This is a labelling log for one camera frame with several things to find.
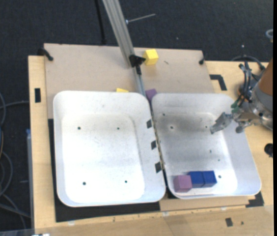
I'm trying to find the brown cardboard board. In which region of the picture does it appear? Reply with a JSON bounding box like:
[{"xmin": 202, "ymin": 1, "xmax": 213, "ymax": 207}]
[{"xmin": 43, "ymin": 43, "xmax": 251, "ymax": 212}]

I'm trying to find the thin black and white rod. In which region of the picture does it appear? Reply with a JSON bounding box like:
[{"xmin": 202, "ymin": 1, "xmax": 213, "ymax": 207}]
[{"xmin": 135, "ymin": 66, "xmax": 166, "ymax": 173}]

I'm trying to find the black cylinder on white bracket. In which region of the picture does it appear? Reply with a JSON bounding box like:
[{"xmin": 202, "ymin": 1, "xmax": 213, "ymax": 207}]
[{"xmin": 264, "ymin": 143, "xmax": 274, "ymax": 158}]

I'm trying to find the white plastic tray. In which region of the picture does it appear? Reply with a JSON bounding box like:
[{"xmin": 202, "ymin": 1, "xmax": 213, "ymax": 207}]
[
  {"xmin": 150, "ymin": 92, "xmax": 262, "ymax": 200},
  {"xmin": 53, "ymin": 90, "xmax": 167, "ymax": 208}
]

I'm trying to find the purple cube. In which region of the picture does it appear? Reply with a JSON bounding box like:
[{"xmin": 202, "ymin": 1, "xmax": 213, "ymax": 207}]
[
  {"xmin": 173, "ymin": 175, "xmax": 194, "ymax": 193},
  {"xmin": 145, "ymin": 88, "xmax": 158, "ymax": 102}
]

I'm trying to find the blue cube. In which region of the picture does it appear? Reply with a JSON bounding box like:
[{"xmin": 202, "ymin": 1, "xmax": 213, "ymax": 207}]
[
  {"xmin": 187, "ymin": 171, "xmax": 205, "ymax": 189},
  {"xmin": 202, "ymin": 171, "xmax": 218, "ymax": 188}
]

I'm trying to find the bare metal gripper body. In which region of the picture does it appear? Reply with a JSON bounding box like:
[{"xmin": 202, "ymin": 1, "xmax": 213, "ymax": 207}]
[{"xmin": 231, "ymin": 101, "xmax": 274, "ymax": 132}]

